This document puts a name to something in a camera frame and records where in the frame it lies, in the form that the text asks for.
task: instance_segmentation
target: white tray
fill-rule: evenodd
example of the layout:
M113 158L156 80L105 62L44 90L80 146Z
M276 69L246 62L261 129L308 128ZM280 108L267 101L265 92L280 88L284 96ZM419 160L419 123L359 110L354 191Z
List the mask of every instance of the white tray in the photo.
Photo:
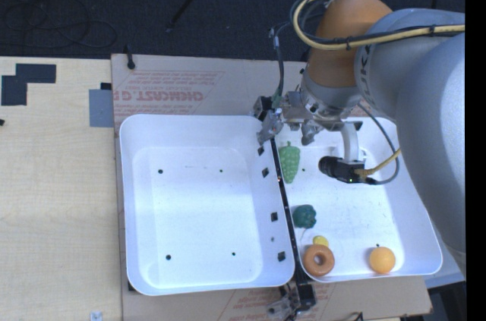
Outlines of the white tray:
M250 116L120 128L127 274L141 294L284 285L295 260L270 142Z
M358 131L360 152L365 168L374 168L387 159L391 148L378 126L370 118ZM399 147L394 123L378 118L395 148ZM295 228L299 256L302 258L316 235L329 241L336 263L318 282L384 278L399 275L429 275L442 265L442 253L429 215L415 190L402 157L398 176L385 185L347 184L323 174L317 164L323 156L343 157L340 132L321 131L308 146L300 144L301 133L285 126L276 137L277 146L290 141L301 150L299 172L291 184L285 184L291 211L310 204L317 212L313 228ZM395 162L373 174L377 180L388 179ZM389 274L377 274L368 264L368 256L377 245L389 247L396 265Z

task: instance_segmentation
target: donut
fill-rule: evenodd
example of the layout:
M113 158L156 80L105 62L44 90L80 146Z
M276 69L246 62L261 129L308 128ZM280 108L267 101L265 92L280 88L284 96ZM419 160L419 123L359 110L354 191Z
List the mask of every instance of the donut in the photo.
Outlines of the donut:
M304 253L302 263L309 274L326 275L334 267L334 254L323 244L312 244Z

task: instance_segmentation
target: yellow cable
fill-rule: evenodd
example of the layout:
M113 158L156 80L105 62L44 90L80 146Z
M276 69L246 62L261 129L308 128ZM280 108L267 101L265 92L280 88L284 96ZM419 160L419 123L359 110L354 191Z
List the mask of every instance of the yellow cable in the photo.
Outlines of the yellow cable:
M355 173L357 175L359 175L361 178L366 178L367 176L374 174L375 172L377 172L378 170L381 170L383 167L385 167L390 162L392 162L393 160L395 160L396 157L398 155L400 155L401 152L402 152L402 150L400 148L398 148L398 150L395 151L390 158L384 160L378 166L373 167L373 168L368 168L368 169L365 169L365 168L355 168Z
M294 30L297 33L297 36L307 45L310 47L314 47L315 49L321 50L341 50L347 49L349 47L359 47L364 45L370 45L375 43L382 43L382 42L390 42L392 40L398 39L405 39L412 36L420 36L420 35L431 35L432 33L448 33L448 32L464 32L465 31L465 24L451 24L451 25L444 25L444 26L435 26L433 27L425 27L425 28L417 28L414 30L408 30L401 33L391 33L390 35L383 35L373 39L365 39L365 40L355 40L350 42L344 42L340 44L333 44L333 45L324 45L322 43L318 43L309 39L301 30L300 26L298 25L298 16L304 5L309 2L313 2L315 0L304 0L301 2L292 17L292 25L294 26Z

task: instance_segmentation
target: orange ball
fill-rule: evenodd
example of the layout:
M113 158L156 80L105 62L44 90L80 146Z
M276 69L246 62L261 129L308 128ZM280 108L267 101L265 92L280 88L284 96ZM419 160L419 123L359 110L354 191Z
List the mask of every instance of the orange ball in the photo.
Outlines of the orange ball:
M369 262L374 271L386 274L395 266L395 254L388 247L376 247L370 253Z

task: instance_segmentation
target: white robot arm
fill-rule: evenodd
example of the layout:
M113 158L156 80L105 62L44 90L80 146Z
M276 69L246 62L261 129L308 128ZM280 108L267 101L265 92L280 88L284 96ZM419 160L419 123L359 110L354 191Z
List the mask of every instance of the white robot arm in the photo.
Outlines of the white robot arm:
M324 0L312 36L301 16L318 1L292 7L295 32L311 47L308 64L299 91L273 98L260 117L258 140L278 134L283 123L301 130L303 145L323 129L346 139L346 118L364 98L376 116L396 124L415 189L465 277L465 15L392 11L380 0ZM257 101L255 110L262 108ZM352 159L340 163L347 175L358 174ZM333 170L323 172L339 179Z

